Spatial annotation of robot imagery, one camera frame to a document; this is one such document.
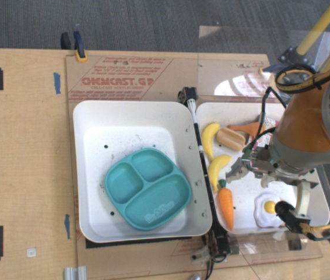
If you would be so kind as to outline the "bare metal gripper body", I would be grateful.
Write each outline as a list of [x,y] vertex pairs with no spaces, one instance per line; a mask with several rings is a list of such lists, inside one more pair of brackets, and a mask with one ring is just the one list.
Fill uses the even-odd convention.
[[246,170],[254,173],[255,178],[261,180],[261,187],[267,187],[272,181],[298,186],[306,181],[305,175],[314,172],[314,169],[299,169],[288,165],[269,145],[256,148],[247,145],[243,149],[242,164]]

